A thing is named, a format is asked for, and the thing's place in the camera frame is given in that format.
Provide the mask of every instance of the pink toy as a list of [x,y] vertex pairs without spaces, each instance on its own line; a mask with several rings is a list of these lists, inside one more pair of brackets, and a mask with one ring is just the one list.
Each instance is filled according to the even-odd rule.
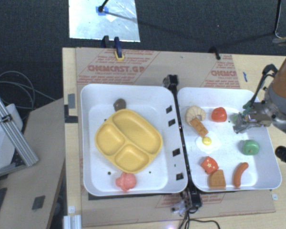
[[129,189],[135,187],[137,179],[134,174],[123,172],[121,176],[115,180],[115,184],[124,192],[127,192]]

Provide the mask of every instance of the cardboard sheet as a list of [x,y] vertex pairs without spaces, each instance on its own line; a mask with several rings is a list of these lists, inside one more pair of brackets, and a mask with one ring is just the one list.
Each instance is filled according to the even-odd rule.
[[[178,89],[240,88],[229,54],[221,55],[218,61],[210,53],[123,50],[124,61],[117,61],[113,52],[114,49],[76,49],[78,106],[80,92],[87,84],[159,86],[168,74],[178,75]],[[78,114],[82,182],[80,107]],[[181,200],[179,194],[100,199],[89,196],[81,185],[83,227],[181,219],[179,214],[171,212],[171,206]],[[202,200],[203,206],[193,218],[275,212],[269,190],[202,194]]]

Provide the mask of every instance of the egg yolk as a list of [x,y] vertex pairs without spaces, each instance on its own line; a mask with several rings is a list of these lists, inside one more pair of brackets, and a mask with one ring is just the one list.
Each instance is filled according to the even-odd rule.
[[204,145],[210,145],[211,143],[212,143],[212,140],[211,140],[211,138],[209,138],[208,136],[205,136],[203,139],[202,139],[202,143],[204,144]]

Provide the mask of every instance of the toy fried egg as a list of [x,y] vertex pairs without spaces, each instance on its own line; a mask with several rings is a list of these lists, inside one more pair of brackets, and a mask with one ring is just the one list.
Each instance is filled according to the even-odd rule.
[[204,138],[201,136],[197,137],[195,143],[201,151],[207,154],[210,154],[221,147],[219,138],[212,131],[209,131]]

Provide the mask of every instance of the fried egg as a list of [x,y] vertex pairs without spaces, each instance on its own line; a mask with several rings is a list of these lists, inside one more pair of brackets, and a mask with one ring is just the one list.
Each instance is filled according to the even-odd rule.
[[217,137],[216,133],[209,131],[209,133],[207,135],[205,135],[206,137],[209,137],[211,139],[211,143],[210,142],[205,142],[206,144],[203,143],[203,138],[201,136],[198,136],[196,138],[196,145],[197,147],[207,153],[210,154],[215,150],[218,150],[221,147],[221,143],[219,138]]

